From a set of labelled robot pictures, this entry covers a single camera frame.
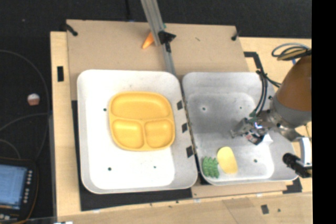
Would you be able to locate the yellow divided plate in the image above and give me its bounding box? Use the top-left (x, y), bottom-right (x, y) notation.
top-left (108, 91), bottom-right (176, 152)

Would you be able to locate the brown cardboard board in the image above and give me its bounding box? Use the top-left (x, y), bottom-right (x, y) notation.
top-left (65, 19), bottom-right (289, 199)

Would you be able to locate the white and red small packet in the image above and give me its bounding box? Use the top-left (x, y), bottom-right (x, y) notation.
top-left (246, 131), bottom-right (274, 145)

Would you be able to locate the black cylinder on white bracket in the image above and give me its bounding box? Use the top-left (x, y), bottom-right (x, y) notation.
top-left (282, 136), bottom-right (312, 179)

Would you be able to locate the orange carrot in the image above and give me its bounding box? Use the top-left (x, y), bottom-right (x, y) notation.
top-left (142, 31), bottom-right (154, 50)

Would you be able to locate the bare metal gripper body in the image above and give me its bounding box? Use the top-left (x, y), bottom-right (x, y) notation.
top-left (245, 109), bottom-right (299, 141)

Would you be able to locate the yellow oval shape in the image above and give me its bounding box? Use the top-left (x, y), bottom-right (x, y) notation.
top-left (216, 146), bottom-right (239, 175)

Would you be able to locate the white plastic tray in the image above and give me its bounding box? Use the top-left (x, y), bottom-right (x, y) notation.
top-left (76, 69), bottom-right (198, 195)
top-left (181, 71), bottom-right (300, 187)

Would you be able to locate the pink and white cupcake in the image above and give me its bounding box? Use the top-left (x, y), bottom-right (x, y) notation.
top-left (27, 93), bottom-right (41, 106)

